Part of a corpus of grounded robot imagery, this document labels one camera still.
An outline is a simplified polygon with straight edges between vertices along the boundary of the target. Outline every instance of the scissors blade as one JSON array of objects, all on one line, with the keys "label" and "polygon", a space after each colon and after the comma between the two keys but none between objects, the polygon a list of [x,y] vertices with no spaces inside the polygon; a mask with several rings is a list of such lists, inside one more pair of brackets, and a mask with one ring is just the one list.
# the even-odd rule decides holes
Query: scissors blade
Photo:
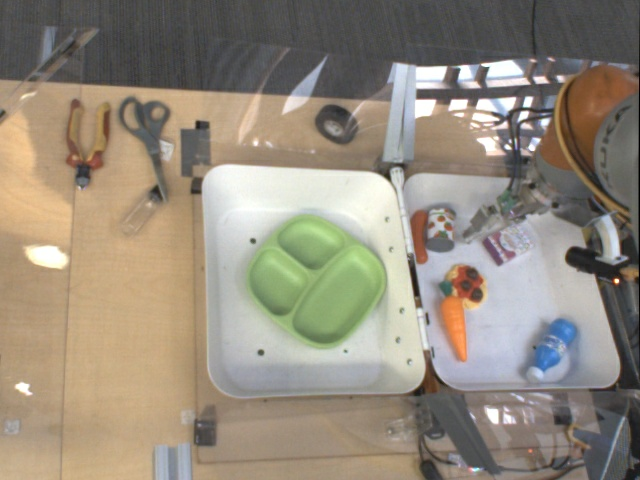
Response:
[{"label": "scissors blade", "polygon": [[162,171],[162,162],[160,161],[160,155],[151,155],[153,162],[153,170],[156,173],[156,179],[158,180],[158,188],[160,189],[160,195],[162,200],[166,203],[169,201],[169,190],[167,189],[167,181],[164,179],[164,172]]}]

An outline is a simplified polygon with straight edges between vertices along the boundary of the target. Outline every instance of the can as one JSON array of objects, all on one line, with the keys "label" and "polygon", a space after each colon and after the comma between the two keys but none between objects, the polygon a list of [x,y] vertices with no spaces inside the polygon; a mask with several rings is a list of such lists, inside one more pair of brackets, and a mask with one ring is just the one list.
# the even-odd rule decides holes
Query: can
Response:
[{"label": "can", "polygon": [[453,249],[456,212],[451,208],[429,210],[426,229],[426,247],[430,251],[448,252]]}]

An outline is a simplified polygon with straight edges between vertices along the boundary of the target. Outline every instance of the orange carrot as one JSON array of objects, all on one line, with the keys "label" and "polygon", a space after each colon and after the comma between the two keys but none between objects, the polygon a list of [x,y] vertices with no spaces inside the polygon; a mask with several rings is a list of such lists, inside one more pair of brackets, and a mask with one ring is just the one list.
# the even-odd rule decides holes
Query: orange carrot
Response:
[{"label": "orange carrot", "polygon": [[424,227],[427,225],[429,216],[427,212],[418,210],[411,217],[411,236],[413,237],[413,248],[416,253],[416,261],[419,265],[427,262],[427,249],[424,246]]},{"label": "orange carrot", "polygon": [[462,299],[447,295],[440,304],[442,320],[449,334],[449,340],[460,361],[467,360],[467,327],[464,319]]}]

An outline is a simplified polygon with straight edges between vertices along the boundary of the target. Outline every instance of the water bottle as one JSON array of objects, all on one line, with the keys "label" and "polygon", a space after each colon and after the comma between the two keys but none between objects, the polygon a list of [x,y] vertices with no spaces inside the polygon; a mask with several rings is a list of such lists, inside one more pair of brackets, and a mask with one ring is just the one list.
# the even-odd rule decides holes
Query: water bottle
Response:
[{"label": "water bottle", "polygon": [[536,347],[535,364],[527,370],[527,380],[531,383],[542,381],[544,372],[560,362],[577,333],[576,326],[564,318],[551,322]]}]

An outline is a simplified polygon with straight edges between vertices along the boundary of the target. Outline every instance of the green plate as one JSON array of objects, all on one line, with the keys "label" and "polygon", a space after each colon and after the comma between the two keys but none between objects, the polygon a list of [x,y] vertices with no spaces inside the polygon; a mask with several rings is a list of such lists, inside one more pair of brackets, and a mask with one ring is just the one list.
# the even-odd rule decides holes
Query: green plate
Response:
[{"label": "green plate", "polygon": [[258,250],[247,284],[275,322],[318,348],[338,345],[376,306],[386,287],[376,255],[314,215],[287,221]]}]

